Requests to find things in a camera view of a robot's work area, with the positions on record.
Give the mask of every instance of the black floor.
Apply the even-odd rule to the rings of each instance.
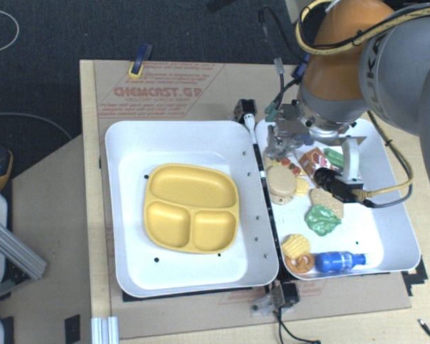
[[[257,20],[265,5],[296,48],[284,0],[0,0],[19,23],[0,51],[0,144],[14,154],[12,176],[81,133],[80,59],[132,60],[147,42],[158,61],[269,64]],[[284,63],[297,63],[270,31]],[[15,34],[0,14],[0,47]]]

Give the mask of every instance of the white tray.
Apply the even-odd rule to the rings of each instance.
[[[274,123],[261,121],[255,132],[258,145],[264,155],[267,147],[267,127]],[[366,139],[359,146],[360,177],[364,182],[364,189],[377,190],[397,184],[386,149],[376,129],[366,120],[357,120],[357,125],[346,135],[365,136]],[[322,143],[304,145],[297,149],[300,158],[304,153],[319,147],[322,151],[327,148]],[[333,149],[342,153],[340,147]],[[289,157],[299,165],[297,159]],[[311,188],[315,187],[309,177],[306,177]],[[399,191],[379,195],[372,200],[378,204],[395,201],[401,198]],[[340,277],[343,275],[373,274],[392,271],[409,270],[416,267],[420,260],[420,251],[416,236],[411,226],[403,203],[382,209],[369,209],[360,204],[345,204],[342,224],[326,236],[318,236],[308,228],[305,214],[311,207],[308,196],[296,196],[291,202],[283,206],[272,204],[275,225],[279,240],[284,242],[291,234],[302,234],[310,241],[311,253],[332,251],[350,251],[356,254],[370,254],[371,262],[367,265],[356,266],[349,272],[320,273],[315,268],[305,274],[294,276],[303,280],[313,280],[326,277]]]
[[[121,121],[105,136],[116,276],[134,297],[269,284],[279,269],[247,129],[232,121]],[[218,254],[154,244],[143,225],[145,175],[165,163],[204,166],[231,176],[239,192],[239,230]]]

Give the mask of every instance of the yellow plate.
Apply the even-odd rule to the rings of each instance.
[[[183,252],[216,254],[236,239],[239,194],[223,172],[169,163],[148,178],[145,229],[159,246]]]

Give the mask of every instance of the toy water bottle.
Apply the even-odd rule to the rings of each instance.
[[[349,251],[322,252],[315,256],[315,269],[319,272],[344,272],[367,263],[367,254],[353,254]]]

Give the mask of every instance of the toy donut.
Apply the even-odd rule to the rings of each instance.
[[[291,272],[302,274],[308,272],[314,267],[315,259],[311,254],[304,254],[296,260],[285,257],[285,264]]]

